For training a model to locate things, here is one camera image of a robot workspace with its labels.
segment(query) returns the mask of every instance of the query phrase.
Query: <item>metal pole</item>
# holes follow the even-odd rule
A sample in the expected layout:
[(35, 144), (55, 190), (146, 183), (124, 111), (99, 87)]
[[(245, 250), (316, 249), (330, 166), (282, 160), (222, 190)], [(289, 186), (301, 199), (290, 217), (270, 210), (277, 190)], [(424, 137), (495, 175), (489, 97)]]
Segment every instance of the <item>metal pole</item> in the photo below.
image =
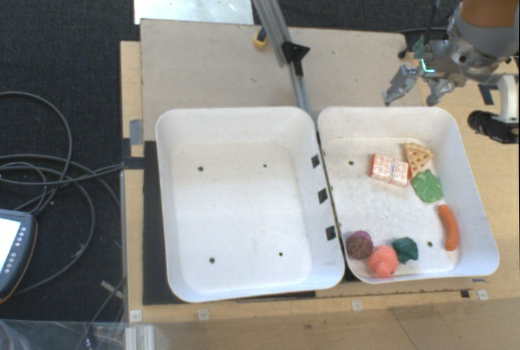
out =
[(288, 58), (282, 49), (284, 44), (292, 44), (292, 40), (278, 0), (253, 0), (253, 4), (271, 40), (278, 63), (280, 66), (286, 63), (290, 65), (292, 86), (298, 106), (310, 113), (307, 90), (301, 72), (301, 57)]

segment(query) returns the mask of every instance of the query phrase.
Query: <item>black bracket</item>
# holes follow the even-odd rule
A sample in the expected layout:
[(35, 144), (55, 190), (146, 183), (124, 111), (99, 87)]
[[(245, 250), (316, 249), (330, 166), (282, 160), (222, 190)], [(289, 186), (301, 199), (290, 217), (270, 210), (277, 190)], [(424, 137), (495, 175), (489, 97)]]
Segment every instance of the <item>black bracket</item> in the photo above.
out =
[(468, 125), (477, 133), (487, 135), (501, 144), (518, 143), (518, 122), (502, 122), (491, 112), (481, 110), (471, 112)]
[(291, 41), (286, 41), (282, 44), (282, 51), (284, 52), (285, 61), (287, 63), (294, 64), (294, 70), (298, 77), (303, 77), (303, 68), (301, 66), (301, 60), (310, 51), (309, 47), (303, 45), (294, 44)]
[(491, 90), (497, 90), (498, 86), (491, 84), (479, 84), (480, 95), (484, 101), (484, 105), (494, 105)]

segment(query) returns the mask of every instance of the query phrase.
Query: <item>black cable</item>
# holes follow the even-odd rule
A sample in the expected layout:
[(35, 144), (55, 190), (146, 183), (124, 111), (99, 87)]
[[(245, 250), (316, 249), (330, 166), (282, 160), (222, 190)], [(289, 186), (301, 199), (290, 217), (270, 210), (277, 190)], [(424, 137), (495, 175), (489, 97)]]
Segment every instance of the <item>black cable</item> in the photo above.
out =
[(119, 308), (119, 311), (114, 318), (114, 322), (121, 322), (121, 317), (123, 316), (123, 311), (124, 311), (124, 303), (122, 302), (121, 308)]
[[(53, 200), (55, 194), (58, 192), (58, 190), (63, 189), (69, 185), (72, 185), (74, 188), (80, 191), (80, 194), (85, 198), (87, 201), (89, 212), (90, 212), (90, 228), (89, 228), (89, 234), (87, 236), (87, 240), (82, 244), (81, 249), (74, 255), (71, 261), (69, 261), (61, 270), (55, 272), (51, 276), (48, 276), (47, 278), (44, 278), (41, 281), (38, 281), (37, 283), (34, 283), (33, 285), (30, 285), (28, 287), (25, 287), (23, 289), (19, 289), (15, 292), (15, 296), (24, 294), (26, 292), (32, 291), (42, 285), (45, 285), (53, 280), (55, 280), (57, 277), (64, 274), (66, 271), (68, 271), (71, 267), (73, 267), (78, 260), (85, 254), (86, 250), (90, 246), (94, 229), (96, 226), (96, 210), (93, 205), (92, 198), (90, 197), (89, 193), (85, 190), (84, 187), (82, 187), (79, 183), (85, 182), (91, 179), (94, 179), (98, 181), (104, 189), (110, 194), (110, 197), (114, 201), (114, 203), (117, 205), (118, 210), (120, 210), (120, 203), (119, 198), (115, 194), (114, 190), (108, 185), (108, 183), (102, 178), (104, 175), (109, 175), (111, 173), (114, 173), (116, 171), (121, 171), (123, 169), (121, 164), (114, 164), (111, 166), (105, 166), (103, 168), (99, 168), (97, 170), (91, 170), (86, 166), (83, 166), (77, 162), (72, 161), (72, 132), (70, 129), (70, 126), (63, 116), (63, 114), (58, 110), (56, 106), (54, 106), (52, 103), (48, 102), (42, 97), (39, 97), (37, 95), (26, 93), (26, 92), (4, 92), (0, 93), (0, 97), (26, 97), (32, 100), (35, 100), (37, 102), (40, 102), (41, 104), (45, 105), (49, 109), (51, 109), (60, 119), (63, 126), (65, 127), (66, 133), (67, 133), (67, 156), (65, 158), (55, 157), (52, 155), (44, 155), (44, 154), (12, 154), (12, 155), (3, 155), (0, 156), (0, 163), (3, 163), (0, 166), (0, 171), (3, 171), (4, 173), (9, 171), (33, 171), (37, 173), (41, 179), (41, 182), (24, 182), (24, 181), (16, 181), (11, 179), (4, 179), (0, 178), (0, 183), (5, 184), (14, 184), (24, 187), (40, 187), (42, 188), (42, 192), (40, 195), (34, 197), (33, 199), (26, 201), (22, 205), (19, 205), (16, 209), (21, 210), (24, 207), (27, 207), (29, 205), (32, 205), (33, 203), (37, 203), (32, 210), (29, 211), (29, 213), (33, 214), (35, 217), (39, 216), (42, 211), (49, 205), (49, 203)], [(34, 162), (42, 163), (42, 162), (51, 162), (55, 163), (60, 167), (60, 170), (55, 170), (53, 168), (49, 168), (42, 165), (37, 165)], [(79, 171), (83, 171), (84, 174), (77, 176), (77, 177), (71, 177), (67, 173), (72, 169), (76, 168)], [(53, 177), (56, 177), (56, 180), (49, 181), (47, 179), (47, 175), (52, 175)]]
[[(40, 168), (40, 169), (44, 172), (48, 172), (51, 174), (52, 173), (58, 174), (58, 171), (56, 171), (56, 170), (50, 170), (50, 169), (45, 169), (45, 168)], [(54, 274), (43, 279), (42, 281), (34, 283), (33, 285), (31, 285), (29, 287), (25, 287), (24, 289), (17, 290), (13, 295), (17, 296), (17, 295), (24, 294), (26, 292), (32, 291), (33, 289), (41, 287), (42, 285), (45, 285), (46, 283), (49, 283), (50, 281), (55, 280), (57, 277), (61, 276), (62, 274), (67, 272), (71, 267), (73, 267), (74, 264), (76, 264), (76, 262), (85, 254), (87, 248), (89, 247), (90, 242), (92, 241), (92, 238), (94, 235), (94, 228), (96, 226), (96, 210), (94, 209), (94, 204), (92, 202), (92, 198), (90, 198), (90, 195), (87, 193), (87, 191), (83, 187), (81, 187), (78, 183), (72, 183), (72, 184), (75, 188), (80, 190), (80, 193), (83, 195), (83, 197), (85, 198), (85, 200), (87, 201), (87, 203), (89, 205), (91, 221), (90, 221), (90, 230), (89, 230), (89, 235), (87, 237), (87, 240), (83, 243), (83, 247), (76, 253), (76, 255), (72, 258), (72, 260), (69, 263), (67, 263), (61, 270), (59, 270), (58, 272), (55, 272)]]
[[(421, 28), (407, 28), (407, 29), (401, 29), (397, 31), (400, 34), (411, 34), (414, 32), (424, 32), (427, 30), (427, 27), (421, 27)], [(437, 31), (437, 32), (446, 32), (448, 29), (446, 27), (430, 27), (431, 31)]]
[[(28, 99), (33, 99), (37, 102), (40, 102), (41, 104), (48, 107), (49, 109), (51, 109), (59, 117), (63, 126), (65, 127), (65, 131), (67, 132), (67, 156), (66, 156), (66, 161), (65, 161), (63, 170), (59, 174), (59, 178), (58, 178), (58, 181), (63, 181), (63, 179), (65, 178), (65, 175), (67, 174), (68, 167), (72, 160), (72, 132), (71, 132), (71, 128), (69, 127), (68, 122), (65, 119), (65, 117), (63, 116), (63, 114), (59, 111), (59, 109), (55, 105), (48, 102), (43, 97), (37, 96), (36, 94), (26, 93), (26, 92), (3, 92), (3, 93), (0, 93), (0, 98), (2, 98), (2, 97), (25, 97)], [(39, 216), (41, 214), (41, 212), (43, 211), (43, 209), (52, 201), (52, 199), (54, 198), (54, 196), (56, 194), (56, 191), (57, 191), (56, 188), (53, 189), (50, 192), (50, 195), (47, 197), (47, 200), (45, 200), (44, 203), (41, 205), (40, 209), (36, 210), (32, 213), (35, 217)]]
[[(6, 171), (19, 171), (19, 170), (27, 170), (28, 167), (27, 166), (22, 166), (22, 165), (13, 165), (13, 164), (8, 164), (8, 166), (0, 166), (0, 171), (1, 170), (6, 170)], [(14, 179), (4, 179), (4, 178), (0, 178), (0, 183), (6, 183), (6, 184), (13, 184), (13, 185), (23, 185), (25, 187), (49, 187), (49, 186), (59, 186), (59, 187), (62, 187), (63, 185), (65, 184), (69, 184), (69, 183), (79, 183), (81, 181), (86, 181), (88, 179), (96, 179), (96, 178), (99, 178), (103, 175), (108, 175), (108, 174), (111, 174), (115, 171), (120, 171), (121, 170), (121, 166), (117, 165), (117, 166), (108, 166), (106, 168), (100, 168), (99, 170), (95, 171), (96, 174), (95, 175), (82, 175), (80, 177), (75, 177), (75, 178), (71, 178), (71, 177), (68, 177), (66, 179), (66, 183), (64, 183), (63, 180), (58, 180), (58, 181), (44, 181), (44, 182), (41, 182), (41, 183), (32, 183), (32, 182), (28, 182), (28, 181), (16, 181)]]
[[(18, 165), (29, 166), (31, 168), (31, 170), (35, 171), (41, 177), (41, 179), (42, 179), (42, 181), (44, 183), (47, 182), (47, 178), (46, 178), (45, 174), (43, 174), (43, 172), (41, 172), (41, 170), (37, 166), (34, 166), (33, 164), (31, 164), (29, 162), (10, 162), (6, 166), (0, 167), (0, 170), (2, 170), (2, 169), (3, 170), (5, 170), (5, 169), (9, 170), (12, 166), (18, 166)], [(40, 201), (38, 202), (38, 204), (36, 204), (36, 206), (32, 210), (29, 210), (28, 213), (34, 213), (36, 210), (38, 210), (41, 207), (41, 205), (43, 204), (43, 201), (46, 198), (47, 190), (48, 190), (48, 188), (46, 186), (44, 186), (43, 193), (40, 196), (38, 196)], [(18, 206), (16, 208), (14, 208), (14, 210), (20, 210), (20, 209), (22, 209), (21, 206)]]
[[(42, 155), (42, 154), (34, 154), (34, 153), (21, 153), (21, 154), (14, 154), (14, 155), (4, 155), (0, 156), (0, 162), (4, 161), (12, 161), (12, 160), (18, 160), (18, 159), (30, 159), (30, 160), (41, 160), (41, 161), (51, 161), (51, 162), (65, 162), (66, 160), (64, 158), (55, 157), (52, 155)], [(71, 161), (71, 166), (74, 166), (81, 171), (84, 171), (90, 175), (95, 175), (95, 171), (92, 171), (88, 167), (79, 164), (78, 162)], [(113, 165), (114, 168), (118, 167), (120, 170), (123, 169), (122, 165)], [(119, 198), (114, 193), (114, 190), (112, 190), (111, 186), (106, 183), (106, 181), (102, 178), (97, 178), (96, 181), (98, 181), (105, 190), (108, 191), (110, 196), (112, 197), (112, 200), (114, 200), (114, 203), (117, 205), (118, 209), (121, 208), (121, 204), (119, 203)], [(27, 204), (31, 204), (32, 202), (36, 201), (37, 199), (32, 199), (30, 202), (26, 203), (25, 205), (20, 206), (20, 208), (25, 207)]]
[(439, 6), (440, 0), (431, 0), (431, 9), (430, 9), (430, 17), (428, 19), (427, 28), (423, 34), (424, 36), (424, 45), (430, 42), (431, 36), (431, 28), (433, 27), (433, 21), (435, 20), (437, 7)]
[(115, 295), (119, 292), (119, 290), (123, 287), (123, 285), (126, 282), (126, 280), (127, 280), (127, 278), (126, 278), (126, 275), (125, 275), (123, 277), (123, 279), (121, 279), (121, 282), (119, 282), (117, 284), (117, 286), (114, 288), (114, 291), (112, 291), (110, 293), (110, 295), (105, 299), (105, 301), (103, 301), (103, 303), (101, 304), (101, 306), (99, 307), (99, 309), (97, 310), (95, 315), (92, 317), (92, 319), (89, 321), (89, 323), (85, 326), (85, 333), (81, 336), (80, 341), (78, 341), (78, 344), (76, 345), (76, 349), (75, 350), (79, 350), (80, 349), (81, 344), (84, 342), (85, 338), (87, 337), (87, 335), (92, 330), (93, 324), (96, 322), (96, 320), (101, 315), (101, 313), (103, 312), (105, 307), (108, 305), (108, 303), (111, 302), (112, 298), (114, 298)]

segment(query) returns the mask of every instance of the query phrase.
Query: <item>cable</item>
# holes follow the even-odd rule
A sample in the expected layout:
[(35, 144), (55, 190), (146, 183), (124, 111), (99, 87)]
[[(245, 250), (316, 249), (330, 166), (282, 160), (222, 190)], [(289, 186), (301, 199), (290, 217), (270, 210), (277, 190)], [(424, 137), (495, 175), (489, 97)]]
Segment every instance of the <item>cable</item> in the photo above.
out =
[[(48, 172), (50, 174), (53, 174), (53, 173), (58, 174), (58, 171), (55, 171), (55, 170), (50, 170), (50, 169), (46, 169), (46, 168), (40, 168), (40, 169), (42, 171)], [(87, 201), (87, 203), (89, 205), (91, 221), (90, 221), (90, 230), (89, 230), (89, 235), (87, 237), (87, 240), (84, 242), (83, 247), (76, 253), (76, 255), (74, 255), (72, 260), (69, 263), (67, 263), (61, 270), (59, 270), (58, 272), (55, 272), (54, 274), (43, 279), (42, 281), (39, 281), (38, 283), (34, 283), (33, 285), (31, 285), (29, 287), (25, 287), (24, 289), (21, 289), (21, 290), (17, 290), (13, 295), (17, 296), (17, 295), (21, 295), (26, 292), (32, 291), (33, 289), (36, 289), (42, 285), (45, 285), (46, 283), (49, 283), (50, 281), (61, 276), (62, 274), (67, 272), (71, 267), (74, 266), (74, 264), (85, 254), (87, 248), (89, 247), (90, 242), (92, 241), (92, 238), (94, 235), (94, 228), (96, 226), (96, 210), (94, 209), (94, 204), (92, 202), (92, 198), (90, 198), (90, 195), (87, 193), (87, 191), (83, 187), (81, 187), (78, 183), (72, 183), (72, 184), (74, 185), (75, 188), (80, 190), (80, 193), (83, 195), (83, 197), (85, 198), (85, 200)]]
[[(67, 156), (66, 156), (66, 161), (65, 161), (63, 170), (59, 174), (59, 178), (58, 178), (58, 181), (63, 181), (63, 179), (65, 178), (65, 175), (68, 171), (68, 167), (72, 160), (72, 132), (71, 132), (71, 128), (68, 125), (67, 120), (65, 119), (65, 116), (63, 116), (63, 114), (59, 111), (59, 109), (55, 105), (48, 102), (43, 97), (37, 96), (36, 94), (26, 93), (26, 92), (3, 92), (3, 93), (0, 93), (0, 98), (2, 98), (2, 97), (25, 97), (28, 99), (33, 99), (37, 102), (42, 103), (44, 106), (47, 106), (59, 117), (63, 126), (65, 127), (65, 131), (67, 132)], [(56, 189), (52, 190), (52, 192), (49, 195), (49, 197), (47, 198), (47, 200), (40, 206), (40, 209), (34, 211), (32, 214), (34, 214), (35, 216), (38, 216), (42, 212), (42, 210), (52, 201), (52, 199), (56, 195), (56, 191), (57, 191)]]
[(121, 322), (121, 318), (123, 316), (123, 311), (124, 311), (124, 303), (121, 303), (121, 308), (119, 308), (119, 311), (114, 318), (114, 322)]
[[(41, 172), (41, 170), (38, 169), (38, 167), (34, 166), (33, 164), (31, 164), (29, 162), (10, 162), (9, 164), (5, 165), (4, 167), (0, 167), (0, 170), (1, 169), (9, 169), (9, 170), (11, 170), (12, 167), (19, 166), (19, 165), (25, 165), (25, 166), (30, 167), (31, 170), (35, 171), (41, 177), (41, 179), (43, 180), (44, 183), (47, 182), (47, 178), (45, 177), (43, 172)], [(28, 211), (28, 213), (36, 212), (36, 210), (38, 210), (41, 207), (41, 205), (43, 204), (43, 201), (45, 200), (46, 195), (47, 195), (47, 187), (45, 186), (43, 188), (43, 193), (40, 196), (38, 196), (40, 201), (38, 202), (38, 204), (32, 210)]]
[(0, 321), (0, 349), (36, 350), (23, 335), (3, 321)]
[[(74, 257), (62, 269), (58, 270), (57, 272), (48, 276), (47, 278), (44, 278), (43, 280), (38, 281), (37, 283), (34, 283), (33, 285), (15, 291), (14, 295), (18, 296), (26, 292), (30, 292), (38, 287), (41, 287), (42, 285), (45, 285), (55, 280), (57, 277), (61, 276), (70, 268), (72, 268), (85, 254), (86, 250), (88, 249), (93, 240), (94, 229), (96, 226), (96, 210), (94, 208), (91, 196), (86, 191), (86, 189), (80, 185), (80, 183), (92, 179), (98, 181), (101, 184), (101, 186), (103, 186), (104, 189), (110, 194), (110, 197), (114, 201), (118, 210), (120, 210), (118, 196), (102, 177), (117, 171), (121, 171), (123, 169), (123, 165), (114, 164), (110, 166), (104, 166), (93, 171), (88, 167), (79, 164), (78, 162), (72, 161), (73, 141), (71, 128), (63, 114), (59, 111), (59, 109), (56, 106), (54, 106), (52, 103), (48, 102), (46, 99), (42, 97), (26, 92), (4, 92), (0, 93), (0, 98), (2, 97), (25, 97), (43, 104), (47, 108), (51, 109), (58, 116), (67, 133), (67, 155), (65, 156), (65, 158), (34, 153), (22, 153), (0, 156), (0, 164), (2, 164), (0, 165), (1, 172), (7, 173), (17, 171), (31, 171), (36, 173), (41, 180), (38, 182), (25, 182), (13, 179), (6, 179), (0, 176), (0, 184), (4, 183), (9, 185), (32, 188), (39, 187), (42, 189), (41, 194), (26, 201), (22, 205), (19, 205), (18, 207), (16, 207), (16, 210), (24, 209), (25, 207), (34, 205), (36, 203), (36, 205), (33, 206), (33, 208), (29, 210), (28, 213), (31, 213), (33, 216), (38, 217), (44, 211), (44, 209), (52, 202), (58, 190), (66, 188), (68, 186), (73, 186), (80, 192), (81, 196), (86, 200), (90, 212), (89, 233), (87, 235), (86, 241), (81, 245), (81, 249), (76, 252)], [(58, 170), (50, 166), (42, 165), (45, 163), (50, 163), (50, 166), (53, 166), (52, 164), (55, 164), (56, 167), (58, 167)], [(84, 174), (79, 176), (69, 175), (69, 171), (73, 170), (83, 172)]]
[(121, 289), (123, 287), (126, 280), (127, 280), (127, 277), (125, 275), (123, 277), (123, 279), (121, 279), (121, 282), (119, 282), (117, 284), (117, 286), (114, 288), (114, 291), (112, 291), (110, 293), (110, 295), (105, 299), (105, 301), (101, 304), (101, 306), (99, 307), (97, 312), (94, 314), (94, 316), (92, 317), (90, 322), (85, 326), (85, 333), (81, 336), (80, 341), (78, 341), (78, 344), (76, 345), (76, 350), (79, 350), (81, 344), (85, 340), (85, 337), (91, 333), (93, 324), (96, 322), (96, 320), (98, 319), (98, 317), (100, 316), (102, 311), (105, 309), (105, 307), (108, 305), (108, 303), (111, 302), (112, 298), (115, 297), (115, 294), (118, 293), (119, 289)]
[[(421, 28), (407, 28), (407, 29), (401, 29), (397, 31), (400, 34), (411, 34), (413, 32), (424, 32), (428, 29), (428, 27), (421, 27)], [(437, 31), (437, 32), (446, 32), (448, 31), (445, 27), (430, 27), (431, 31)]]
[(430, 9), (430, 18), (428, 20), (428, 25), (426, 30), (424, 31), (424, 45), (430, 42), (431, 28), (433, 25), (433, 21), (435, 20), (437, 8), (439, 7), (440, 0), (431, 0), (431, 9)]
[[(65, 162), (65, 159), (60, 158), (60, 157), (54, 157), (52, 155), (34, 154), (34, 153), (26, 153), (26, 154), (22, 153), (22, 154), (15, 154), (15, 155), (0, 156), (0, 162), (17, 160), (17, 159), (28, 159), (28, 160), (36, 159), (36, 160), (41, 160), (41, 161)], [(71, 161), (71, 166), (74, 166), (74, 167), (80, 169), (81, 171), (84, 171), (90, 175), (95, 175), (95, 171), (90, 170), (88, 167), (83, 166), (83, 165), (79, 164), (78, 162)], [(114, 171), (123, 169), (122, 165), (113, 165), (113, 167), (114, 168), (118, 167), (118, 169), (114, 169)], [(106, 181), (102, 178), (97, 178), (96, 181), (98, 181), (105, 188), (105, 190), (108, 191), (112, 200), (114, 200), (115, 205), (118, 207), (118, 209), (120, 209), (121, 204), (119, 203), (119, 199), (118, 199), (117, 195), (115, 194), (114, 190), (112, 190), (112, 188), (110, 187), (110, 185), (108, 185), (106, 183)], [(35, 197), (34, 199), (28, 201), (27, 203), (19, 206), (18, 208), (21, 209), (21, 208), (25, 207), (26, 205), (33, 203), (36, 200), (37, 200), (37, 197)]]
[[(41, 169), (40, 167), (36, 168), (35, 166), (31, 166), (29, 168), (34, 169), (35, 171), (38, 171)], [(1, 170), (19, 171), (19, 170), (27, 170), (27, 169), (28, 169), (27, 165), (26, 166), (22, 166), (22, 165), (17, 166), (16, 164), (13, 164), (13, 163), (8, 164), (8, 166), (0, 166), (0, 171)], [(67, 183), (68, 184), (69, 183), (79, 183), (81, 181), (86, 181), (88, 179), (95, 179), (95, 178), (101, 177), (103, 175), (111, 174), (112, 172), (119, 171), (119, 170), (121, 170), (121, 166), (109, 166), (106, 168), (100, 168), (99, 170), (95, 171), (95, 175), (82, 175), (80, 177), (75, 177), (75, 178), (69, 177), (69, 178), (67, 178)], [(27, 181), (16, 181), (13, 179), (4, 179), (4, 178), (0, 178), (0, 183), (23, 185), (26, 187), (30, 187), (30, 186), (49, 187), (49, 186), (55, 186), (55, 185), (58, 185), (61, 187), (64, 185), (63, 180), (61, 180), (61, 181), (60, 180), (59, 181), (44, 181), (42, 183), (31, 183), (31, 182), (27, 182)]]

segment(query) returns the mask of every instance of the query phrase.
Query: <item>white box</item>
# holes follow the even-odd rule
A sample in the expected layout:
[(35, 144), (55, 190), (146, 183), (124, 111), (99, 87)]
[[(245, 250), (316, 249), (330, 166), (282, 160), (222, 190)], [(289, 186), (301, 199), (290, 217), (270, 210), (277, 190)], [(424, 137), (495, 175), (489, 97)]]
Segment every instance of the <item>white box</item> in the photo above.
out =
[[(318, 117), (318, 129), (341, 231), (368, 231), (375, 246), (405, 236), (418, 244), (418, 260), (400, 264), (387, 279), (375, 277), (366, 260), (347, 257), (360, 280), (388, 283), (496, 270), (498, 249), (457, 123), (448, 112), (435, 107), (330, 107)], [(403, 161), (402, 144), (411, 141), (435, 153), (429, 168), (440, 178), (441, 201), (423, 203), (410, 185), (399, 188), (368, 176), (373, 153)], [(459, 246), (453, 252), (444, 249), (444, 228), (436, 211), (441, 203), (457, 220)]]
[(202, 302), (324, 289), (345, 260), (311, 117), (170, 110), (156, 127), (171, 290)]

